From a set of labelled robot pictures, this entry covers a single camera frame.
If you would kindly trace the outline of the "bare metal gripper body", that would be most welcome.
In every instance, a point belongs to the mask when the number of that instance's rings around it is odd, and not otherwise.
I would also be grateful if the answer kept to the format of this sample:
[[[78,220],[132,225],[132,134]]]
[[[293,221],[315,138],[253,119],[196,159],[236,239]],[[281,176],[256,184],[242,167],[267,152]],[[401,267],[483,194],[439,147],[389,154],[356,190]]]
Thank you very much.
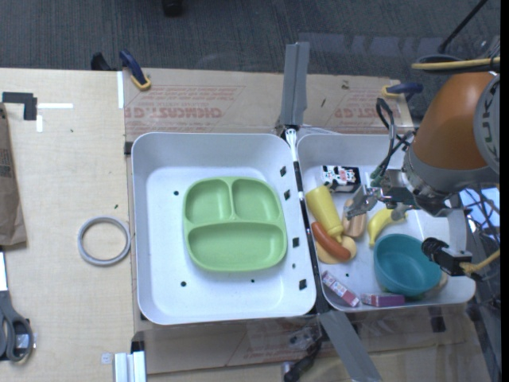
[[[387,169],[375,183],[389,209],[421,209],[433,217],[452,212],[452,171],[442,168]]]

